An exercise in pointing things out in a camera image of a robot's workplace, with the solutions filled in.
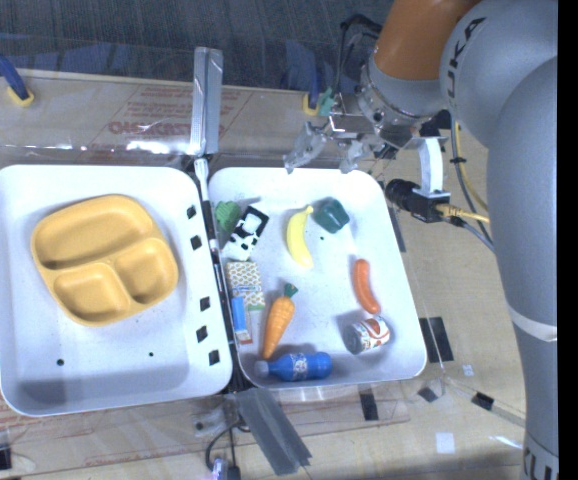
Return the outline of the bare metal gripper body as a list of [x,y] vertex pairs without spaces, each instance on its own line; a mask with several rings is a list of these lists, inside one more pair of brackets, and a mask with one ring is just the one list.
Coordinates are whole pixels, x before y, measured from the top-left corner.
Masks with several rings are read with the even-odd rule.
[[367,139],[371,145],[403,149],[420,127],[420,116],[388,103],[373,86],[336,93],[324,133],[337,141]]

